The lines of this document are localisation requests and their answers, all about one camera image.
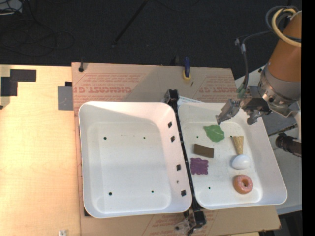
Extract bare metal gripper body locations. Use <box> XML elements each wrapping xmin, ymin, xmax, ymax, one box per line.
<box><xmin>239</xmin><ymin>85</ymin><xmax>296</xmax><ymax>118</ymax></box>

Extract green lettuce leaf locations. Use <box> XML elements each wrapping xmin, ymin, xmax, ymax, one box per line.
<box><xmin>203</xmin><ymin>124</ymin><xmax>225</xmax><ymax>143</ymax></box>

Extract beige ice cream cone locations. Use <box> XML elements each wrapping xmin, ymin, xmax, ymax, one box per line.
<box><xmin>232</xmin><ymin>135</ymin><xmax>245</xmax><ymax>155</ymax></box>

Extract white printed paper strip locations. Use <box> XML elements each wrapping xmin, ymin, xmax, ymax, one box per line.
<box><xmin>178</xmin><ymin>95</ymin><xmax>205</xmax><ymax>105</ymax></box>

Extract white egg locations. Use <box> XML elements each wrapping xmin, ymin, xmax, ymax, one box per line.
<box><xmin>230</xmin><ymin>154</ymin><xmax>251</xmax><ymax>170</ymax></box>

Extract brown chocolate bar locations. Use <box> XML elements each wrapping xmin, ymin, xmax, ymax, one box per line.
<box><xmin>193</xmin><ymin>143</ymin><xmax>215</xmax><ymax>159</ymax></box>

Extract thin black rod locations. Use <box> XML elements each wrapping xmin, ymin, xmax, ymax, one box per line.
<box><xmin>171</xmin><ymin>99</ymin><xmax>199</xmax><ymax>212</ymax></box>

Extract purple grapes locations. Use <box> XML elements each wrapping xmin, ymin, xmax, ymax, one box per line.
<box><xmin>189</xmin><ymin>157</ymin><xmax>210</xmax><ymax>176</ymax></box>

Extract pink doughnut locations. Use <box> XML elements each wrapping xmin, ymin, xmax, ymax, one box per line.
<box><xmin>233</xmin><ymin>174</ymin><xmax>254</xmax><ymax>195</ymax></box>

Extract brown cardboard board, red print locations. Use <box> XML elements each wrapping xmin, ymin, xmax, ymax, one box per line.
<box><xmin>71</xmin><ymin>62</ymin><xmax>282</xmax><ymax>236</ymax></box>

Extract white plastic tray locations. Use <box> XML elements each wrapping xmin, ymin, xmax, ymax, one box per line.
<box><xmin>177</xmin><ymin>102</ymin><xmax>288</xmax><ymax>211</ymax></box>
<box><xmin>78</xmin><ymin>101</ymin><xmax>193</xmax><ymax>219</ymax></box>

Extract black cylinder on white bracket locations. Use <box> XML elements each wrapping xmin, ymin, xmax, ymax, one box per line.
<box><xmin>267</xmin><ymin>102</ymin><xmax>302</xmax><ymax>158</ymax></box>

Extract black block with thin wires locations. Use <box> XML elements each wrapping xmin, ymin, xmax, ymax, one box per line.
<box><xmin>163</xmin><ymin>89</ymin><xmax>180</xmax><ymax>106</ymax></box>
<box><xmin>190</xmin><ymin>209</ymin><xmax>207</xmax><ymax>230</ymax></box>

